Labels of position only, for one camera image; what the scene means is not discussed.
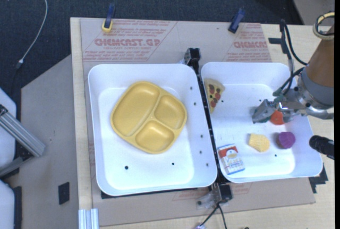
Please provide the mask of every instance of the white cable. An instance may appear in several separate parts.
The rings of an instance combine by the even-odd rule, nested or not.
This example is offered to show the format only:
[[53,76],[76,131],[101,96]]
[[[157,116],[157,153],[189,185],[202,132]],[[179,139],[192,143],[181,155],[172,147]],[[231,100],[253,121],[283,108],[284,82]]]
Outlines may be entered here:
[[44,20],[42,21],[42,24],[40,26],[40,29],[37,33],[37,36],[35,37],[34,41],[32,42],[32,44],[29,46],[29,48],[26,50],[24,56],[18,61],[17,65],[16,65],[16,68],[20,68],[21,65],[23,64],[23,60],[25,59],[27,53],[31,50],[31,48],[33,47],[33,45],[35,44],[35,42],[37,41],[39,35],[40,35],[40,32],[45,24],[45,20],[46,20],[46,16],[47,16],[47,9],[48,9],[48,6],[47,6],[47,0],[44,0],[45,1],[45,5],[46,5],[46,10],[45,10],[45,16],[44,16]]

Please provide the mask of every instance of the beige sponge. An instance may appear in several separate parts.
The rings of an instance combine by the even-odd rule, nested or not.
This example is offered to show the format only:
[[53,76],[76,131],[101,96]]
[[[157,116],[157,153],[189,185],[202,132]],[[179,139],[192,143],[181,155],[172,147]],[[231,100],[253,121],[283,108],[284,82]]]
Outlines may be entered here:
[[259,152],[264,152],[269,149],[270,141],[263,134],[250,134],[248,145],[258,150]]

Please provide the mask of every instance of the purple object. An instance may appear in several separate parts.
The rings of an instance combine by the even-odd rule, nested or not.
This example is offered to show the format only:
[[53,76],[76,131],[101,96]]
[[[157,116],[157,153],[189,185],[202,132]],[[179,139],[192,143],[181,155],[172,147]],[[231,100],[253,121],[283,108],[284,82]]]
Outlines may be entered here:
[[281,132],[277,139],[277,144],[283,149],[289,149],[295,143],[295,135],[292,132]]

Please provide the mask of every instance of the red object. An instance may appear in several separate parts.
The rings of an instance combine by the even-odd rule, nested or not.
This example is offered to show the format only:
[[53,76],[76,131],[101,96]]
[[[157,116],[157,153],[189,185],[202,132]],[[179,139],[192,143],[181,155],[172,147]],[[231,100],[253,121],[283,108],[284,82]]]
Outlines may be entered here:
[[270,121],[275,125],[282,125],[285,123],[283,121],[283,114],[278,110],[275,110],[275,112],[271,115]]

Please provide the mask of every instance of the white tray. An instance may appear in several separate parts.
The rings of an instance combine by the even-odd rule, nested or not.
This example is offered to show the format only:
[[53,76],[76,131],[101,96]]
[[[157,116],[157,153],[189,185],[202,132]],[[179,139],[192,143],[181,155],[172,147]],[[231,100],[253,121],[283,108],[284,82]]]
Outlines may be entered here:
[[[149,81],[185,106],[188,119],[181,134],[162,154],[148,154],[112,129],[110,113],[125,90]],[[100,64],[88,75],[96,177],[111,196],[199,188],[217,176],[214,150],[193,69],[183,64]]]
[[[211,114],[216,147],[234,143],[245,170],[227,175],[231,182],[244,183],[292,177],[316,176],[322,170],[322,159],[309,146],[313,136],[307,117],[296,116],[284,125],[271,122],[253,123],[252,113],[264,99],[274,100],[273,92],[290,76],[287,66],[279,63],[207,63],[201,70],[202,79],[218,80],[225,86],[221,100]],[[275,137],[290,131],[296,137],[291,149],[279,149]],[[248,146],[250,133],[264,134],[270,140],[266,152]]]

